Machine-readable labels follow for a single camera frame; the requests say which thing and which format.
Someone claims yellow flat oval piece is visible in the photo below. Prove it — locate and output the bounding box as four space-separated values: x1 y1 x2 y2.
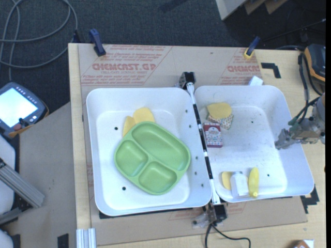
221 171 234 191
132 107 156 125
206 102 233 119
122 115 137 137

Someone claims green divided plate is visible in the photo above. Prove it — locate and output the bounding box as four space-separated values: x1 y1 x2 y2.
113 121 192 196

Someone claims brown cardboard board red print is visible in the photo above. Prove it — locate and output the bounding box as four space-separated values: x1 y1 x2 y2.
77 43 309 246

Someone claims white plastic tray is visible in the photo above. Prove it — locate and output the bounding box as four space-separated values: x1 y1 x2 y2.
85 87 214 216
193 84 315 204

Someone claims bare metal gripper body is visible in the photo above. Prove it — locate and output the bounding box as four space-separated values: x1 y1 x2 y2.
291 117 326 145

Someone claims yellow squeeze bottle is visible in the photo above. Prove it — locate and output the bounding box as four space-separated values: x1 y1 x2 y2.
248 166 260 198

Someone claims brown and white carton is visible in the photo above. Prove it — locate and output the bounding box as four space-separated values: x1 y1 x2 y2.
293 239 315 248

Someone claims small white block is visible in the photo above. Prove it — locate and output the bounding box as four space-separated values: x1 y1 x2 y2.
248 75 265 86

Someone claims white plastic bottle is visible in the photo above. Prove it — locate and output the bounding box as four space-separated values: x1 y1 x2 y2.
229 171 250 199

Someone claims red and white carton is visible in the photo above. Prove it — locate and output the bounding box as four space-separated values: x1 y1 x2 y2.
202 122 224 149

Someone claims thin black and white rod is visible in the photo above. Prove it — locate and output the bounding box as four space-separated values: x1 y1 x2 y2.
186 82 220 205

